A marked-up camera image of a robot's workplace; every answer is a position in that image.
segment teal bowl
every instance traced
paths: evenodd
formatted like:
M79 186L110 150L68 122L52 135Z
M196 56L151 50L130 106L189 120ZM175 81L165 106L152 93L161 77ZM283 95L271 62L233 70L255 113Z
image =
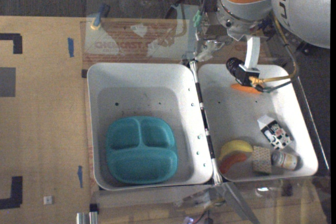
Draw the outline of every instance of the teal bowl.
M178 155L170 126L150 116L122 118L106 134L107 164L111 175L127 184L156 184L177 171Z

